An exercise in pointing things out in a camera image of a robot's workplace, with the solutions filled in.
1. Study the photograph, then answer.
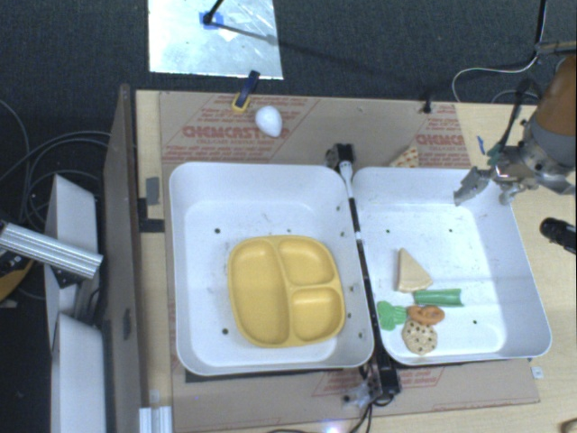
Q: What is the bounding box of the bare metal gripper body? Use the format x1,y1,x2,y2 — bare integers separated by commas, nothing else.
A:
490,145,577,194

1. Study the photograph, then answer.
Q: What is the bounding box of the white plastic tray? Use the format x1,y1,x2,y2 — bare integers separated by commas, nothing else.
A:
168,161,376,377
350,165,554,367

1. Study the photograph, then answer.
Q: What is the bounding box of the toy pizza slice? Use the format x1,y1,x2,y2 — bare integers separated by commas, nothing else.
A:
388,145,421,170

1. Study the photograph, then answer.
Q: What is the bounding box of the tan bread wedge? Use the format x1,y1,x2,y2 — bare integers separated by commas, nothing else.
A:
396,247,435,294

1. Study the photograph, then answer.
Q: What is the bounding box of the green celery stick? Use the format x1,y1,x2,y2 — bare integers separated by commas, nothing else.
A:
412,288,465,309

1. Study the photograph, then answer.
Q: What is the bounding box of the thin black and white rod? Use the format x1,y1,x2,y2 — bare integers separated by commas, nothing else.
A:
342,160,385,378

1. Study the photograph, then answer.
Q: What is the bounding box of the orange pretzel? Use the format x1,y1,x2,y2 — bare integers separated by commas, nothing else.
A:
406,304,446,327

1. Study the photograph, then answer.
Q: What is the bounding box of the green broccoli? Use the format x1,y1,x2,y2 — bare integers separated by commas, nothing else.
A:
375,300,408,332

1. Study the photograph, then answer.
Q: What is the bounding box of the tan biscuit with dark dots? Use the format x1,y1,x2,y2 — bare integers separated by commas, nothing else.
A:
400,319,439,357

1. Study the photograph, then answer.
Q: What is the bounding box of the white egg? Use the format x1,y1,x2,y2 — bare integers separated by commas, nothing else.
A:
254,105,284,139

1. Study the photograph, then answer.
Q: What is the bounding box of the yellow divided plate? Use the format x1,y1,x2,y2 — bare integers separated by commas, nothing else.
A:
226,235,347,349

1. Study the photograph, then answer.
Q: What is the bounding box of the brown cardboard board red print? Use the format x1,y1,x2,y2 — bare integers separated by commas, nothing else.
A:
158,90,542,433

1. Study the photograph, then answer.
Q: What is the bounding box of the black block with thin wires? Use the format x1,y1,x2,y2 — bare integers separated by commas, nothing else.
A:
325,143,357,171
367,354,403,401

